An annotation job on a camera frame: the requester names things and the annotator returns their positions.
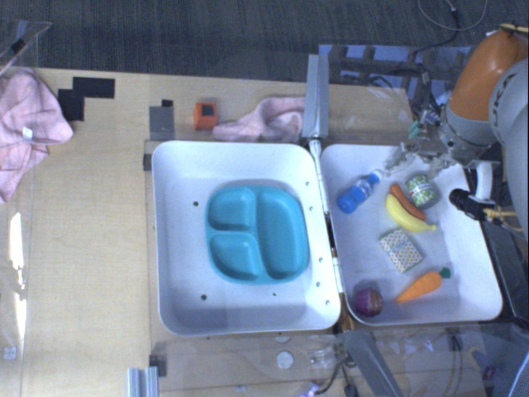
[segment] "blue tray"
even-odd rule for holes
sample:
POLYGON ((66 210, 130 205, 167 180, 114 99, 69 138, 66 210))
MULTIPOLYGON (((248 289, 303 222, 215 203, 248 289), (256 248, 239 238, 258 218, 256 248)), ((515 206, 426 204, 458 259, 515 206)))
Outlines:
POLYGON ((307 268, 303 212, 283 189, 220 189, 207 202, 206 238, 215 271, 228 280, 271 284, 293 280, 307 268))

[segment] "carrot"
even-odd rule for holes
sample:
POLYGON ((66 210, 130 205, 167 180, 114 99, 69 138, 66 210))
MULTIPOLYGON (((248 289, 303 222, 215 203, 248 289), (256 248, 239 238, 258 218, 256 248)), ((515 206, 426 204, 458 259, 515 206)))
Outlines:
POLYGON ((431 293, 439 287, 443 278, 450 278, 450 269, 443 268, 439 272, 431 270, 414 280, 396 299, 397 303, 416 299, 424 294, 431 293))
POLYGON ((415 218, 421 219, 422 221, 426 220, 427 216, 406 198, 398 184, 392 184, 391 187, 389 187, 389 192, 402 204, 402 206, 404 206, 406 212, 413 215, 415 218))

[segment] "pink towel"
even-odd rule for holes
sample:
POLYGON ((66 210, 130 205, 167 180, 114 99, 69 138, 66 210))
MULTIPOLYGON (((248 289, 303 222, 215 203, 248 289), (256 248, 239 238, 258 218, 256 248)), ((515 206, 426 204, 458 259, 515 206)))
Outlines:
POLYGON ((212 134, 220 141, 293 142, 301 132, 304 108, 303 97, 266 98, 238 121, 217 125, 212 134))
POLYGON ((0 78, 0 203, 48 156, 46 145, 63 143, 73 134, 57 99, 32 70, 0 78))

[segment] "orange cube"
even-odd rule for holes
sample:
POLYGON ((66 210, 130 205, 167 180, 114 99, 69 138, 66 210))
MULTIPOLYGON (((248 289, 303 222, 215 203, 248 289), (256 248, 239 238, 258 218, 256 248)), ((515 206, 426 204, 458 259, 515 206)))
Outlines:
POLYGON ((195 129, 213 129, 218 124, 217 105, 215 103, 197 103, 193 111, 195 129))

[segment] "blue bottle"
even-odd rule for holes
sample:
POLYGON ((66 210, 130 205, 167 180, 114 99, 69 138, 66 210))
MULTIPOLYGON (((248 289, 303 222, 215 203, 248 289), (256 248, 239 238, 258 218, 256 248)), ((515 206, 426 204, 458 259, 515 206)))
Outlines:
POLYGON ((338 199, 336 204, 343 213, 353 213, 372 193, 375 184, 380 182, 382 173, 374 170, 368 176, 358 179, 338 199))

